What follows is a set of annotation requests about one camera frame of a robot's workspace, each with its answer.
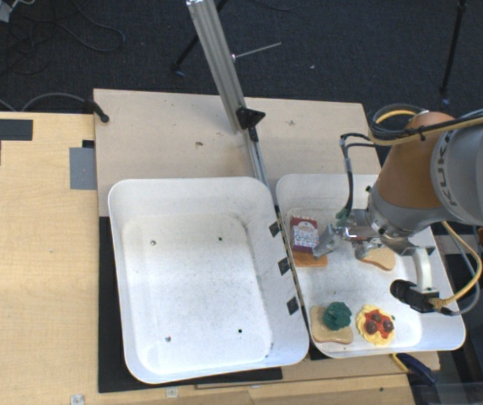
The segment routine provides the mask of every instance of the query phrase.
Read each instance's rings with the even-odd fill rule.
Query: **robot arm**
[[[386,107],[374,120],[381,122],[393,113],[398,114]],[[428,256],[434,248],[414,246],[408,238],[436,222],[447,228],[448,220],[483,226],[483,110],[459,119],[423,110],[410,114],[400,132],[403,137],[382,140],[376,131],[371,133],[376,144],[392,148],[370,189],[368,205],[347,212],[348,219],[337,226],[330,224],[313,254],[319,257],[347,240],[359,259],[375,242],[411,256],[417,284],[396,280],[391,294],[421,313],[445,313],[448,301],[440,300],[432,287]]]

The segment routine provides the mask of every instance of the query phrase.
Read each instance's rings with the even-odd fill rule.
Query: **wooden table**
[[[125,100],[120,100],[120,96],[125,96]],[[117,126],[123,121],[121,116],[134,115],[139,110],[148,110],[155,116],[163,115],[166,109],[183,110],[170,115],[170,125],[181,124],[184,113],[194,108],[203,112],[202,118],[204,111],[210,109],[216,110],[218,116],[221,112],[218,97],[214,96],[99,90],[95,92],[95,99],[110,115],[110,128],[122,133],[123,127]],[[366,131],[363,110],[358,104],[259,99],[247,99],[247,103],[267,114],[260,124],[260,140],[270,181],[274,184],[280,174],[296,169],[299,164],[296,160],[307,159],[308,153],[301,144],[305,138],[308,143],[305,145],[312,152],[309,154],[318,152],[325,159],[309,163],[309,172],[342,172],[335,135],[345,130]],[[322,116],[328,119],[325,135],[320,127],[314,126]],[[125,173],[125,159],[119,154],[110,156],[119,163],[105,168],[101,158],[115,149],[115,143],[106,145],[109,136],[104,133],[96,137],[96,127],[104,125],[96,116],[0,112],[0,119],[33,121],[32,140],[1,142],[0,404],[67,405],[71,397],[77,403],[78,397],[74,395],[83,395],[86,405],[289,404],[320,403],[319,400],[386,405],[414,403],[405,373],[388,355],[306,359],[284,367],[281,381],[258,386],[179,386],[98,393],[98,216],[105,191],[112,183],[108,178],[115,180],[120,173]],[[180,128],[187,136],[187,145],[191,143],[186,148],[187,154],[204,154],[204,149],[213,145],[213,139],[215,145],[225,149],[230,149],[232,143],[237,145],[239,137],[227,135],[228,128],[219,120],[212,123],[218,127],[210,131]],[[106,128],[99,128],[97,133]],[[175,128],[169,127],[177,138]],[[152,140],[161,138],[161,132],[155,129]],[[162,139],[167,143],[169,138],[164,132],[169,131],[160,125],[158,129],[163,130]],[[82,148],[83,140],[95,139],[99,189],[72,189],[70,149]],[[173,148],[179,151],[181,144]],[[153,149],[135,145],[135,154],[147,151],[153,159]],[[246,152],[240,147],[237,150],[241,152],[241,159],[238,157],[233,162],[241,167],[225,165],[220,174],[228,176],[247,171],[243,160]],[[358,172],[373,174],[378,169],[378,161],[371,149],[366,150],[373,157],[367,151],[360,153]],[[211,163],[213,160],[226,163],[223,156],[208,154],[205,158]],[[149,162],[155,174],[148,176],[162,177],[171,172],[158,166],[159,161]],[[136,174],[148,173],[148,170],[135,169]],[[129,173],[131,176],[137,176],[135,169]],[[439,368],[437,353],[416,356],[434,370]]]

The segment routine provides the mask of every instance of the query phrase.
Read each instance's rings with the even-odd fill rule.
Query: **black bracket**
[[[266,116],[265,112],[251,110],[242,106],[235,111],[235,114],[238,117],[241,129],[249,129],[250,139],[257,143],[258,133],[256,132],[256,125]]]

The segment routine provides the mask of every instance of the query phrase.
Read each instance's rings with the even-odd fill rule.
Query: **white tray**
[[[286,249],[270,230],[276,211],[261,182],[125,180],[111,188],[109,210],[125,359],[138,380],[292,365],[306,355],[309,335],[292,271],[280,269]]]
[[[371,186],[376,177],[354,176],[354,208],[367,206],[368,193],[365,188]],[[285,175],[277,184],[276,196],[287,228],[292,216],[309,216],[318,221],[321,233],[327,224],[335,223],[335,214],[346,204],[347,178],[346,175]],[[436,246],[430,228],[415,235],[411,242],[419,246]],[[358,261],[352,245],[345,241],[327,257],[326,267],[295,268],[307,313],[314,305],[327,306],[332,301],[343,301],[352,311],[353,342],[348,345],[314,342],[323,354],[343,358],[453,350],[462,346],[465,339],[462,316],[443,316],[435,312],[420,314],[389,292],[391,283],[397,278],[416,282],[416,270],[411,257],[395,256],[396,266],[387,272]],[[453,291],[437,249],[429,258],[434,288],[440,291],[441,297],[449,297]],[[355,317],[364,304],[376,305],[395,317],[396,336],[389,345],[373,345],[359,334]],[[449,308],[456,311],[458,306],[453,302]]]

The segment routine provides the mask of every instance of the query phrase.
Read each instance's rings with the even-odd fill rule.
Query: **black pole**
[[[466,11],[466,0],[459,0],[457,7],[457,19],[454,23],[453,39],[451,41],[451,49],[449,50],[447,67],[445,68],[445,74],[443,75],[442,85],[440,86],[440,94],[442,96],[442,108],[445,109],[449,106],[448,89],[447,84],[451,75],[451,67],[453,66],[454,52],[457,47],[457,41],[459,39],[460,23],[462,22],[462,15]]]
[[[226,4],[228,0],[221,0],[218,5],[217,5],[217,12],[220,12],[223,6]],[[185,48],[185,50],[181,53],[181,55],[178,57],[178,59],[172,63],[172,70],[177,73],[178,75],[185,76],[181,72],[181,63],[186,59],[186,57],[189,55],[189,53],[192,51],[192,48],[194,48],[194,45],[198,43],[198,35],[195,35],[191,43]]]

